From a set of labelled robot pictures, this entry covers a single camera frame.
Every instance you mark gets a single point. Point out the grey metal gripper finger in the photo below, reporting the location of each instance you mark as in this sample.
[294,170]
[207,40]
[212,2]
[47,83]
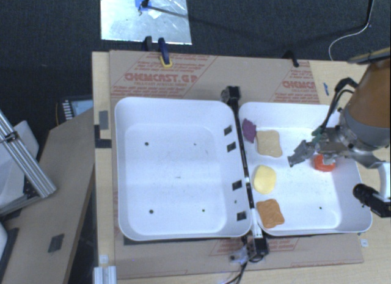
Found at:
[304,146]
[295,158]

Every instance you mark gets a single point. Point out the purple toy grapes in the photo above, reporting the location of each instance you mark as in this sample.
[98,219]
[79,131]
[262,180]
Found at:
[249,130]

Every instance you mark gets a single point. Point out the white plastic tray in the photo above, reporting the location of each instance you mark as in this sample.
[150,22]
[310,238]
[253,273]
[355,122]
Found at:
[305,194]
[174,185]

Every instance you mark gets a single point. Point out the thin black and white rod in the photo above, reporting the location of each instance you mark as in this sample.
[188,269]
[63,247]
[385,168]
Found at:
[244,157]

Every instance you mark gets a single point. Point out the brown cardboard board red print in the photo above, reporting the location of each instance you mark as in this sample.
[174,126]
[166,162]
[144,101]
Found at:
[183,75]

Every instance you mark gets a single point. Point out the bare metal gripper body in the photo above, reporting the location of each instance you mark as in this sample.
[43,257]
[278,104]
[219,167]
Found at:
[334,143]

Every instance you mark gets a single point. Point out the orange-brown toy biscuit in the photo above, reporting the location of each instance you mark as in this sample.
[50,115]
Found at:
[270,214]

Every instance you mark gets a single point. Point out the yellow round toy food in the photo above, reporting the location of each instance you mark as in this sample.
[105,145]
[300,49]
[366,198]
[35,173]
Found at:
[264,179]

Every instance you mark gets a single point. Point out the beige toy bread slice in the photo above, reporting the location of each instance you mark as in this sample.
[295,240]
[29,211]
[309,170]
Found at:
[268,143]

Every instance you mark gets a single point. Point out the orange round toy food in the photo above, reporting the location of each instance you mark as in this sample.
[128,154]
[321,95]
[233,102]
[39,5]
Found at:
[320,164]

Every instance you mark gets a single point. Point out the black cylinder on white bracket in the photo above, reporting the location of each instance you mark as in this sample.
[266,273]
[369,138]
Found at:
[368,196]

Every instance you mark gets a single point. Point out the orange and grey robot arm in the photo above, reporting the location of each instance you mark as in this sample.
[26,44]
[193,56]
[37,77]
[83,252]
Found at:
[372,99]

